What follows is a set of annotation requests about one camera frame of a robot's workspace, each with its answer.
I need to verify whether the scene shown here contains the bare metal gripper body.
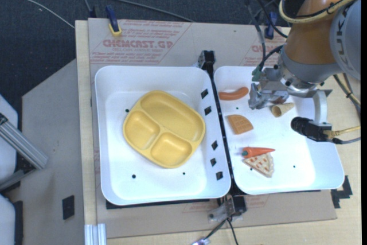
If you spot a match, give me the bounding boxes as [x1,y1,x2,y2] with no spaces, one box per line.
[259,67,324,104]

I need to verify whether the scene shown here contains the tan ice cream cone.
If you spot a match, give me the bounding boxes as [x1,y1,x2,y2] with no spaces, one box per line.
[268,102,295,118]

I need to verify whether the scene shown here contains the orange sausage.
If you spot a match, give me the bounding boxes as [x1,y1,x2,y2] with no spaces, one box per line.
[218,86,250,102]

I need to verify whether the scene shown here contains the orange waffle piece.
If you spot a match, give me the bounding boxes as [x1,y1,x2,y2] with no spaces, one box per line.
[227,114,255,136]

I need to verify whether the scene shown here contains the thin black rod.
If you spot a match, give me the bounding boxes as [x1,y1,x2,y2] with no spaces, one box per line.
[209,65,236,196]

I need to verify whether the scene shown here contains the orange carrot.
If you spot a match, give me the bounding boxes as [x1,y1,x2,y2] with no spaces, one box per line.
[241,146,276,159]

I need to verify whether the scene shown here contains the pizza slice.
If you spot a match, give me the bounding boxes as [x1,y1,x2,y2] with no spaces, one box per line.
[243,153,275,179]

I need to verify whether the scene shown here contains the white plastic tray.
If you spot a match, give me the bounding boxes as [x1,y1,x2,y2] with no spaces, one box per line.
[213,65,345,196]
[94,65,232,206]

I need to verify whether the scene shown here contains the yellow divided plate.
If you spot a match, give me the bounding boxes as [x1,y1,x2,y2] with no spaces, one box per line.
[122,90,207,169]

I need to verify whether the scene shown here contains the brown cardboard board red print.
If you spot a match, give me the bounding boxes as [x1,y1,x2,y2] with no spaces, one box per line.
[87,17,338,239]

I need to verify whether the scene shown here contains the black cylinder on white bracket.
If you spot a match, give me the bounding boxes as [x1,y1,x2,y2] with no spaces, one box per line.
[286,88,334,142]

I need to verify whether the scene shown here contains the black block with thin wires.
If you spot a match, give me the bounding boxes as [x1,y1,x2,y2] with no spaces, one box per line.
[217,195,248,222]
[197,49,216,70]

